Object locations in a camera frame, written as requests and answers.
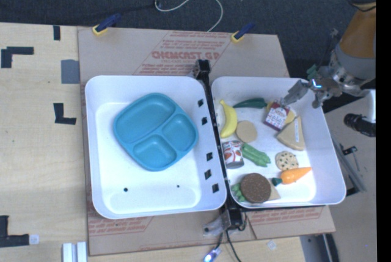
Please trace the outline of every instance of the blue and yellow clamp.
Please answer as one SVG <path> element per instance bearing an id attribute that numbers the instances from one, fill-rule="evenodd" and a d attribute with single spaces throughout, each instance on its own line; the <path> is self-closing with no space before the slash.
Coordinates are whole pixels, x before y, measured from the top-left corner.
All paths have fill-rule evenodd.
<path id="1" fill-rule="evenodd" d="M 100 36 L 108 30 L 108 27 L 115 26 L 118 21 L 121 20 L 121 14 L 116 13 L 115 15 L 111 15 L 108 18 L 104 19 L 100 24 L 94 26 L 92 28 L 92 32 L 96 36 Z"/>
<path id="2" fill-rule="evenodd" d="M 231 41 L 233 43 L 239 43 L 243 39 L 244 35 L 248 33 L 254 26 L 254 23 L 246 24 L 239 31 L 236 31 L 231 35 Z"/>

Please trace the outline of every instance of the yellow banana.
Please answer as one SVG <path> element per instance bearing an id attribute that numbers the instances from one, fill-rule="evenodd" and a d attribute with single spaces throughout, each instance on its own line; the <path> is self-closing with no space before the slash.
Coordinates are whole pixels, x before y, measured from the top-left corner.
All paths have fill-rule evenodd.
<path id="1" fill-rule="evenodd" d="M 225 114 L 225 123 L 220 132 L 221 138 L 227 138 L 231 136 L 238 126 L 238 115 L 234 107 L 227 105 L 223 99 L 220 100 Z"/>

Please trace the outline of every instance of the blue plate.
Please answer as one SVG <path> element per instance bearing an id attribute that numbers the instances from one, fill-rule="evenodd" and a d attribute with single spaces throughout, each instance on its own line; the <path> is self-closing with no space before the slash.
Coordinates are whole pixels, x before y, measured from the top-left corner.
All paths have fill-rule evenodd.
<path id="1" fill-rule="evenodd" d="M 190 117 L 161 93 L 143 96 L 121 111 L 114 119 L 114 135 L 126 152 L 150 171 L 178 162 L 199 136 Z"/>

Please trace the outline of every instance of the cheese wedge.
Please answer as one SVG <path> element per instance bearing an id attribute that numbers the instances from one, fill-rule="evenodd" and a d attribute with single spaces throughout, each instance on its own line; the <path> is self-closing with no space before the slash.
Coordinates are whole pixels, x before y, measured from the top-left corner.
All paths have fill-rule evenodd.
<path id="1" fill-rule="evenodd" d="M 291 123 L 285 125 L 277 134 L 277 139 L 292 149 L 304 150 L 305 142 L 301 127 L 301 118 L 296 117 Z"/>

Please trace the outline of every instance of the cardboard box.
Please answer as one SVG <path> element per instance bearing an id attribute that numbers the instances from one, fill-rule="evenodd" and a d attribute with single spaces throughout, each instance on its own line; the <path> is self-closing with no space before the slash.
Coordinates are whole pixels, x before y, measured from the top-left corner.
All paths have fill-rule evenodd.
<path id="1" fill-rule="evenodd" d="M 229 33 L 109 29 L 96 37 L 90 28 L 78 31 L 87 212 L 90 255 L 136 252 L 215 244 L 203 226 L 219 210 L 109 220 L 92 205 L 86 124 L 86 82 L 98 75 L 191 75 L 197 59 L 208 59 L 210 80 L 220 76 L 289 77 L 276 35 L 248 34 L 234 44 Z M 232 241 L 249 241 L 335 231 L 328 206 L 268 209 L 247 213 L 244 231 Z"/>

